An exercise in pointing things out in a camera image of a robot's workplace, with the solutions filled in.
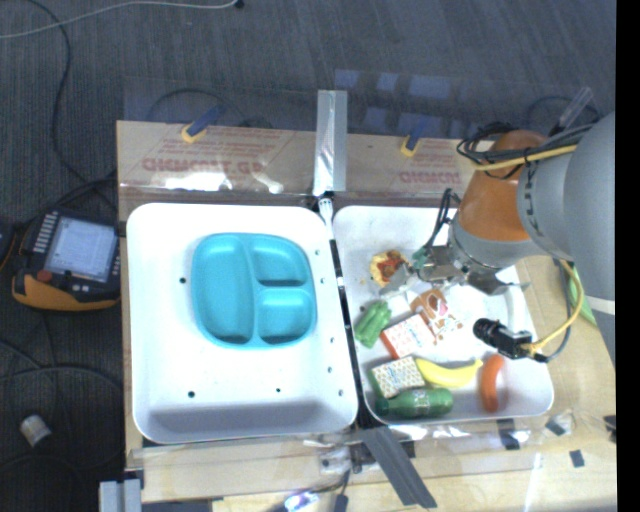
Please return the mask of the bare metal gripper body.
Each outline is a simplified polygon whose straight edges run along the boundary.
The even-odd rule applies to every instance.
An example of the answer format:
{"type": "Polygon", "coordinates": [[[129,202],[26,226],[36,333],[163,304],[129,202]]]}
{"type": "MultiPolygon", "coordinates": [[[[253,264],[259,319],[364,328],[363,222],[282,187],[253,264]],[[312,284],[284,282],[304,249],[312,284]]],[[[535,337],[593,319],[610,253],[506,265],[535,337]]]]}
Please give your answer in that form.
{"type": "Polygon", "coordinates": [[[492,273],[498,269],[479,263],[456,245],[423,246],[417,251],[420,279],[434,285],[469,285],[470,273],[492,273]]]}

